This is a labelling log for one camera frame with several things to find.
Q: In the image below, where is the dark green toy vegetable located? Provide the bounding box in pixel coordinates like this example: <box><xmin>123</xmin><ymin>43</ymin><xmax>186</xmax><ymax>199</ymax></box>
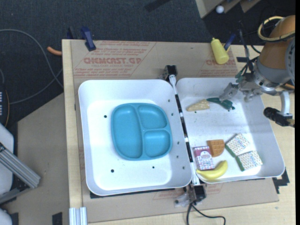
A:
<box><xmin>206</xmin><ymin>97</ymin><xmax>236</xmax><ymax>111</ymax></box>

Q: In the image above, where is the yellow squeeze bottle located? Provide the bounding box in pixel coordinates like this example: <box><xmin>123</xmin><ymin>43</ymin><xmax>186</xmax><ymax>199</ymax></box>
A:
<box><xmin>210</xmin><ymin>37</ymin><xmax>230</xmax><ymax>65</ymax></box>

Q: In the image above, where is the orange waffle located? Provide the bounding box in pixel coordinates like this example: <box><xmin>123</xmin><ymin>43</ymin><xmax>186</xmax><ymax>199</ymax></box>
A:
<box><xmin>206</xmin><ymin>139</ymin><xmax>226</xmax><ymax>158</ymax></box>

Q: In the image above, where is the blue divided plate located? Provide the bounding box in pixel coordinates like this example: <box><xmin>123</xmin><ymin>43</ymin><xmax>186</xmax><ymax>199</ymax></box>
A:
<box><xmin>110</xmin><ymin>103</ymin><xmax>173</xmax><ymax>161</ymax></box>

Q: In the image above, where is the white and green dotted packet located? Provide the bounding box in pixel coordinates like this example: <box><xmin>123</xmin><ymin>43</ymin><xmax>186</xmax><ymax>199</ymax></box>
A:
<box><xmin>225</xmin><ymin>133</ymin><xmax>250</xmax><ymax>157</ymax></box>
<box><xmin>235</xmin><ymin>150</ymin><xmax>263</xmax><ymax>172</ymax></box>

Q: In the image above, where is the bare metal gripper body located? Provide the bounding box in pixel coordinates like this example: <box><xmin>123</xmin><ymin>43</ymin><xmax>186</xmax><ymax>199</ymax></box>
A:
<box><xmin>238</xmin><ymin>75</ymin><xmax>283</xmax><ymax>98</ymax></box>

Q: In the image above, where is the thin black and white rod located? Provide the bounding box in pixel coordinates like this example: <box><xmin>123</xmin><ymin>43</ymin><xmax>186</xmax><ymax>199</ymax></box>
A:
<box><xmin>169</xmin><ymin>75</ymin><xmax>200</xmax><ymax>185</ymax></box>

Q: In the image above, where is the yellow banana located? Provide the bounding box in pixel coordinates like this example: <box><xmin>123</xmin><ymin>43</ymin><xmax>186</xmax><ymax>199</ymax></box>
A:
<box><xmin>195</xmin><ymin>160</ymin><xmax>229</xmax><ymax>181</ymax></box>

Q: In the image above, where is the brown cardboard board red print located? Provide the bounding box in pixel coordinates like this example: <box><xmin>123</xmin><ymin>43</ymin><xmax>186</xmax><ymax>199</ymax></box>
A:
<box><xmin>70</xmin><ymin>39</ymin><xmax>280</xmax><ymax>224</ymax></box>

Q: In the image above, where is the white plastic tray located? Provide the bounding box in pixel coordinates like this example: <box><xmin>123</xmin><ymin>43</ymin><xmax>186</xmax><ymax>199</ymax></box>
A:
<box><xmin>78</xmin><ymin>79</ymin><xmax>194</xmax><ymax>196</ymax></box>
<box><xmin>175</xmin><ymin>77</ymin><xmax>286</xmax><ymax>185</ymax></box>

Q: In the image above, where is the black cylinder on white bracket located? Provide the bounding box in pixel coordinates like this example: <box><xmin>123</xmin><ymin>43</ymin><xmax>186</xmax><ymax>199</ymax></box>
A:
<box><xmin>263</xmin><ymin>90</ymin><xmax>295</xmax><ymax>128</ymax></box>

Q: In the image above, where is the pink carton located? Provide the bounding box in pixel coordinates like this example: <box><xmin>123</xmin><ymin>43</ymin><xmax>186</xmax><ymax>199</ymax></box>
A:
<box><xmin>192</xmin><ymin>146</ymin><xmax>216</xmax><ymax>171</ymax></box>

